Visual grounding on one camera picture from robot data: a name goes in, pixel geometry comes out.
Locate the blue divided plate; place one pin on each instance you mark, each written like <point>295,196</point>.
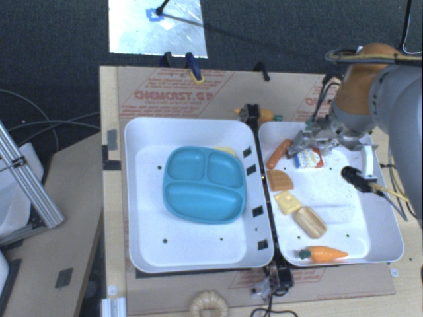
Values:
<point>201,190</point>

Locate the brown bread slice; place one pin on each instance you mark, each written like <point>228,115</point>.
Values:
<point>279,180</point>

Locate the white printed carton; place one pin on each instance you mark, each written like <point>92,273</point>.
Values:
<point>310,160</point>

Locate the beige doughnut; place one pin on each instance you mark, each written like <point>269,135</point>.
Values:
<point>198,304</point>

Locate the yellow cheese slice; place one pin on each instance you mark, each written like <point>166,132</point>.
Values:
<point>287,202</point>

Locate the orange sausage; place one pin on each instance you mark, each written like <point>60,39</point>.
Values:
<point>278,154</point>

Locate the white plastic tray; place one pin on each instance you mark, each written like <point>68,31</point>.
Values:
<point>343,216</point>
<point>198,243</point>

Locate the brown cardboard board red print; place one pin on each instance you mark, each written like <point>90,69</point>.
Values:
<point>185,91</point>

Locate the orange carrot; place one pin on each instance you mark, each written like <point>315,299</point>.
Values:
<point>325,254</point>
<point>266,114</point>

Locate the black cylinder on white bracket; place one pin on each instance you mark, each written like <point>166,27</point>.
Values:
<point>353,176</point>

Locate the tan hot dog bun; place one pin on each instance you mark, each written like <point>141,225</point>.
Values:
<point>310,222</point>

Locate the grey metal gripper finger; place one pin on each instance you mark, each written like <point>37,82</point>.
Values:
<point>328,147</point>
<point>301,143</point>

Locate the yellow flat toy slice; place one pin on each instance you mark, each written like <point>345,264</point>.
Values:
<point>226,151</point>

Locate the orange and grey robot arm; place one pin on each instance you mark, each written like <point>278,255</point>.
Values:
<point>393,91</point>

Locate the thin black rod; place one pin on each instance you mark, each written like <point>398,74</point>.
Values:
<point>266,190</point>

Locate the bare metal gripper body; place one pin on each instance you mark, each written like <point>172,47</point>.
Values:
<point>347,137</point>

